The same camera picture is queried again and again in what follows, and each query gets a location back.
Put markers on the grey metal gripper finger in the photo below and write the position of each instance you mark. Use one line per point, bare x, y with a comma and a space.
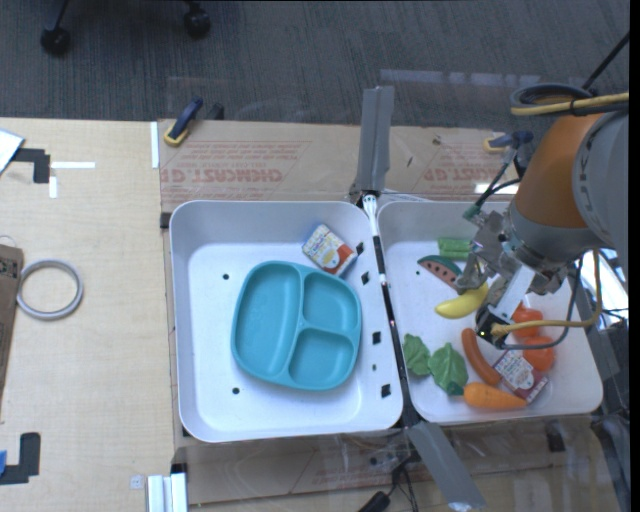
470, 272
494, 290

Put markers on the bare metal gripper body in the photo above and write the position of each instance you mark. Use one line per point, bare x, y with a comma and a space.
492, 235

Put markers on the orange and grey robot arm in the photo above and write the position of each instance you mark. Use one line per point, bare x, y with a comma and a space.
555, 170

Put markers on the green pea pod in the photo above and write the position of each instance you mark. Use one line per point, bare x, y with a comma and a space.
454, 247

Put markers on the watermelon slice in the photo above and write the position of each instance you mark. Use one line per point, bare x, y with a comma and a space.
440, 270

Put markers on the yellow banana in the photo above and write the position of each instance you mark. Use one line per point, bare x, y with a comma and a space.
460, 305

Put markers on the orange sausage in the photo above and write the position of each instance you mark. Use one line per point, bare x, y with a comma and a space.
479, 357

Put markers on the white and red juice carton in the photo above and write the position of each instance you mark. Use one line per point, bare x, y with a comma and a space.
520, 375

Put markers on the large green lettuce leaf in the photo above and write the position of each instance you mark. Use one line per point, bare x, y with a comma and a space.
447, 367

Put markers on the small green lettuce leaf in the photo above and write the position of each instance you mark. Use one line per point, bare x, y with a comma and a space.
416, 355

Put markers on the orange carrot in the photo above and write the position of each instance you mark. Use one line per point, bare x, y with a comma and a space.
490, 397

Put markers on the white plastic tray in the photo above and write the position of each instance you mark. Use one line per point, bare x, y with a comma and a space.
570, 385
210, 325

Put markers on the white and orange juice carton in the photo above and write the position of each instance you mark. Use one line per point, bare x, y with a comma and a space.
327, 250

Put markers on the teal divided plate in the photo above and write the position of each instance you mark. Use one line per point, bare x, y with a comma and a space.
280, 320

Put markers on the brown cardboard board red print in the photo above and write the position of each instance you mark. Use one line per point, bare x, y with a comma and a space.
250, 165

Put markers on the black chair caster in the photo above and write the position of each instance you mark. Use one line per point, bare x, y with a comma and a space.
54, 40
196, 22

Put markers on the white tape roll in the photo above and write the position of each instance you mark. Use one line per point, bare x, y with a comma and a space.
24, 307

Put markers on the black cylinder on white bracket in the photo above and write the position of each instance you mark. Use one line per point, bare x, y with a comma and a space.
515, 290

